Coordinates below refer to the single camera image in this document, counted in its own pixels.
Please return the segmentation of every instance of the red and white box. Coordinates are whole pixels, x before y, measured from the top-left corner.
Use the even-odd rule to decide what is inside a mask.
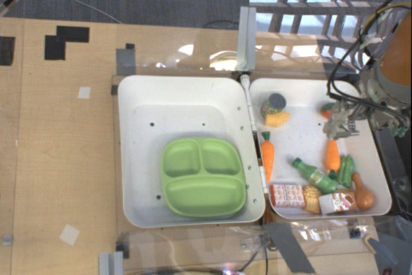
[[[272,207],[304,207],[301,185],[274,184],[269,187]]]

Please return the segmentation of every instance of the bottle label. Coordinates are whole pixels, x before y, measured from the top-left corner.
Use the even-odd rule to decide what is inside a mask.
[[[322,180],[322,177],[323,177],[323,173],[320,170],[316,169],[315,172],[313,172],[310,175],[310,178],[308,181],[312,185],[317,185]]]

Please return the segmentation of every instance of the white plastic tray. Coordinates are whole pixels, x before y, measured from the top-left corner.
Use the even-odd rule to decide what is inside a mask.
[[[337,82],[338,87],[346,93],[356,95],[350,84]],[[272,93],[280,93],[286,99],[286,112],[290,120],[280,128],[263,125],[260,114],[261,106]],[[258,79],[250,86],[250,94],[254,107],[254,115],[259,132],[271,131],[270,141],[275,147],[274,170],[272,183],[308,185],[299,171],[292,167],[296,157],[306,164],[317,166],[326,171],[324,166],[328,139],[323,133],[326,119],[320,115],[321,106],[333,102],[326,96],[325,81],[290,80],[290,79]],[[359,172],[363,184],[375,196],[373,207],[367,211],[345,213],[341,216],[375,216],[386,214],[391,207],[391,195],[384,176],[375,143],[366,120],[356,123],[360,135],[338,140],[340,154],[351,155],[355,161],[355,170]],[[276,207],[276,213],[291,219],[331,218],[319,216],[302,209]]]
[[[231,79],[130,76],[118,88],[124,212],[138,227],[245,223],[261,217],[265,199],[245,93]],[[171,141],[216,137],[239,151],[247,184],[241,211],[224,218],[186,218],[162,198],[161,156]]]

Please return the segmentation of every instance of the metal bracket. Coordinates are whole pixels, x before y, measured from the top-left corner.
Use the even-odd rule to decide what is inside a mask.
[[[236,71],[255,68],[256,54],[256,7],[241,7],[239,20]]]
[[[98,260],[99,275],[123,275],[123,252],[117,251],[113,254],[100,253]]]

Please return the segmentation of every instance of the toy chicken leg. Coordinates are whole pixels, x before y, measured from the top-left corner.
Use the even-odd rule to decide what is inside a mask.
[[[260,145],[260,150],[262,152],[263,167],[266,172],[266,182],[270,182],[270,177],[272,176],[273,161],[275,159],[275,147],[270,143],[270,132],[262,132],[265,141]]]

